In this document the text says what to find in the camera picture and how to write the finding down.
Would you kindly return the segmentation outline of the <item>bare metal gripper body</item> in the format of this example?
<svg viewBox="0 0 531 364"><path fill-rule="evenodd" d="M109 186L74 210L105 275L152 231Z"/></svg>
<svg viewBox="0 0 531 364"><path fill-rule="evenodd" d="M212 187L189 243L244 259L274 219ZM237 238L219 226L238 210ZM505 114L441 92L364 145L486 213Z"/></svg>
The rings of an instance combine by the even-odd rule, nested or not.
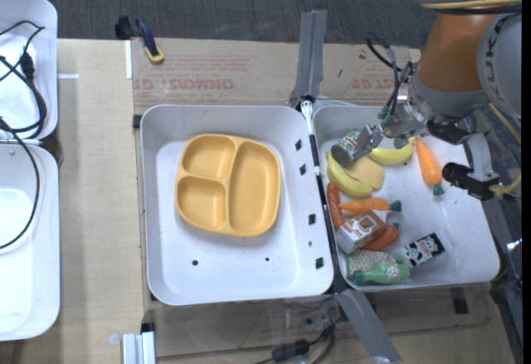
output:
<svg viewBox="0 0 531 364"><path fill-rule="evenodd" d="M404 148L410 138L427 136L427 124L435 118L436 111L427 104L393 102L382 107L373 131L382 138L391 139L394 148Z"/></svg>

